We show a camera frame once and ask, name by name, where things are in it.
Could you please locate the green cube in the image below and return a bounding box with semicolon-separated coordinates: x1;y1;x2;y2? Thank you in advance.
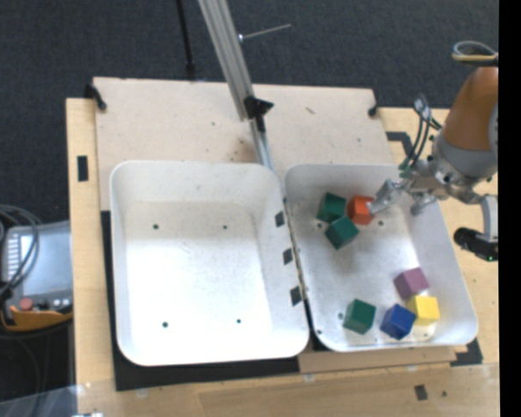
324;215;360;251
341;298;378;335
315;191;348;224

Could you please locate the yellow cube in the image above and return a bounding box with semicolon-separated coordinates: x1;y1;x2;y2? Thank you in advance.
406;295;442;326

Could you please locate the blue cube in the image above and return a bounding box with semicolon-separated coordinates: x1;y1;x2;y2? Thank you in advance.
379;303;417;341

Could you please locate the orange cube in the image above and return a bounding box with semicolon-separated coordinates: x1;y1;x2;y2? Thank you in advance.
346;195;377;227

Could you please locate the black cylinder on white bracket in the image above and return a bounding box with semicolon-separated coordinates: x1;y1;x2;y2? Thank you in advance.
453;193;499;263

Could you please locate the pale wood board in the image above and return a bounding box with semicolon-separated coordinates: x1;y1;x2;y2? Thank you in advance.
91;76;459;374

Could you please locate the purple cube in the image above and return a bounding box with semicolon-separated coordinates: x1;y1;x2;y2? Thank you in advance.
392;267;431;301

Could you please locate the white plastic tray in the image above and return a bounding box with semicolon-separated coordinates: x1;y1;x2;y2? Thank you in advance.
109;159;311;367
283;163;479;354

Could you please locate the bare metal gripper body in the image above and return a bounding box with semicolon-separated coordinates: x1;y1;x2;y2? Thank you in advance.
401;158;484;204

